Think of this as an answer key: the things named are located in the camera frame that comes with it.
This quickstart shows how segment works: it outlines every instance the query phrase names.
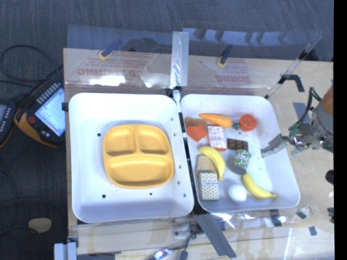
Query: yellow plate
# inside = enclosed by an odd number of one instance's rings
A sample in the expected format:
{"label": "yellow plate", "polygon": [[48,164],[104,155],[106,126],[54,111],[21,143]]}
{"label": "yellow plate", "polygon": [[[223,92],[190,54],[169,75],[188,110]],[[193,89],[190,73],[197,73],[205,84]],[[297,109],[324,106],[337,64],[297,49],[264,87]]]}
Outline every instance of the yellow plate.
{"label": "yellow plate", "polygon": [[105,135],[103,150],[106,174],[119,187],[157,187],[174,175],[169,139],[158,127],[143,124],[112,127]]}

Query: green can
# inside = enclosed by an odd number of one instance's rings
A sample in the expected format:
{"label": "green can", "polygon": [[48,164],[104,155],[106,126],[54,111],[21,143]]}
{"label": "green can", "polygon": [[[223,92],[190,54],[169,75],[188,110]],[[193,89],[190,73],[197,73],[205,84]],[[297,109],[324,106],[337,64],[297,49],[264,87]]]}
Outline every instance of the green can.
{"label": "green can", "polygon": [[233,159],[232,165],[230,167],[231,171],[236,174],[245,174],[250,158],[250,153],[244,149],[236,150],[235,157]]}

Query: egg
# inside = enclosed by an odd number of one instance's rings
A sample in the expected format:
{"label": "egg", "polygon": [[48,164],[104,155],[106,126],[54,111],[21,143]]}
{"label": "egg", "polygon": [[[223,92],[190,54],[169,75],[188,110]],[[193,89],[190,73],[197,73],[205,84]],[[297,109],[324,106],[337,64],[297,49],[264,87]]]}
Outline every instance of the egg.
{"label": "egg", "polygon": [[228,190],[228,195],[236,204],[241,204],[247,199],[247,190],[241,184],[232,184]]}

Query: banana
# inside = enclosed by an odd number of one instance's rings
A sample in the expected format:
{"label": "banana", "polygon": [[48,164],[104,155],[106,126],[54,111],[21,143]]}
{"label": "banana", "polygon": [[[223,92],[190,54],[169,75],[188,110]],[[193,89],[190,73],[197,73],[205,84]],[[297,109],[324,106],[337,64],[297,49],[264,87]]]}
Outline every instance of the banana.
{"label": "banana", "polygon": [[221,153],[211,146],[201,146],[198,150],[200,151],[200,153],[212,160],[213,164],[215,164],[217,169],[218,180],[222,180],[223,173],[226,170],[226,163]]}
{"label": "banana", "polygon": [[253,180],[253,178],[250,176],[248,172],[246,172],[242,176],[242,181],[246,189],[254,195],[258,199],[267,199],[267,198],[276,198],[277,194],[272,194],[263,188],[259,187]]}

